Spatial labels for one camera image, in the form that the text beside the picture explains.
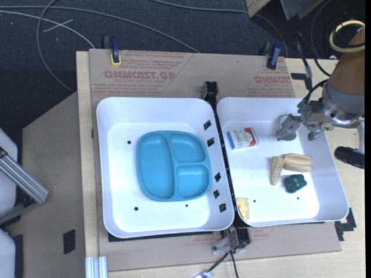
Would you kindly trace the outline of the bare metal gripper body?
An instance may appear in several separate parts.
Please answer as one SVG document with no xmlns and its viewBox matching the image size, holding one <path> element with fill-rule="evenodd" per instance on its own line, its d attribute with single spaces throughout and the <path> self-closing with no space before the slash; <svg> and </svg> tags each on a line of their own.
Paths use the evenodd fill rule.
<svg viewBox="0 0 371 278">
<path fill-rule="evenodd" d="M 333 101 L 309 101 L 301 113 L 301 122 L 310 132 L 332 130 L 347 125 L 345 112 Z"/>
</svg>

